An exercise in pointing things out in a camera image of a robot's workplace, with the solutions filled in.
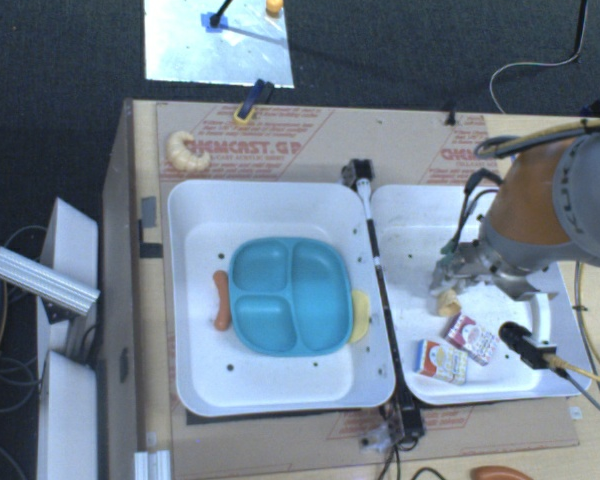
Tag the thin black and white rod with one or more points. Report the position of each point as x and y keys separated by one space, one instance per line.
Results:
x=380 y=268

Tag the maroon and white carton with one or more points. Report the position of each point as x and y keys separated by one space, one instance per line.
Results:
x=472 y=339

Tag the small orange cylinder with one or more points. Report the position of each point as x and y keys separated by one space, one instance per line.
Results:
x=274 y=4

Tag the pale yellow toy banana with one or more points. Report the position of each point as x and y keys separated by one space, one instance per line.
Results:
x=362 y=318

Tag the beige toy biscuit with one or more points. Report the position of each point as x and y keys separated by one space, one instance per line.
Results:
x=449 y=305

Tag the orange toy sausage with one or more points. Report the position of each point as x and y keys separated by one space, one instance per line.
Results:
x=221 y=298

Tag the white plastic tray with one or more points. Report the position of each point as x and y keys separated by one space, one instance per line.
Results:
x=500 y=383
x=280 y=383

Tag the brown cardboard board, red print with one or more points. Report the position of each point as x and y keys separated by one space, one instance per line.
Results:
x=300 y=138

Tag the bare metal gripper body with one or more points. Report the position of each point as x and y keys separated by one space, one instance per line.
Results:
x=510 y=275

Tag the blue divided plate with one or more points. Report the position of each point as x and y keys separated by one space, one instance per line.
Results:
x=290 y=298

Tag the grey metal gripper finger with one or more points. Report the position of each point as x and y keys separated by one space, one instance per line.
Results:
x=464 y=277
x=441 y=278

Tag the orange and white carton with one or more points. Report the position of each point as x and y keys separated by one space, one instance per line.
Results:
x=442 y=363

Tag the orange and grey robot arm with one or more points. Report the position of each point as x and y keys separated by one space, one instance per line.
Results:
x=545 y=203

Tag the cream toy croissant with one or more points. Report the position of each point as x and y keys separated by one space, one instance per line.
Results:
x=182 y=155

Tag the black cylinder on white bracket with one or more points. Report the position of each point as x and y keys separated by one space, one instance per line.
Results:
x=522 y=340

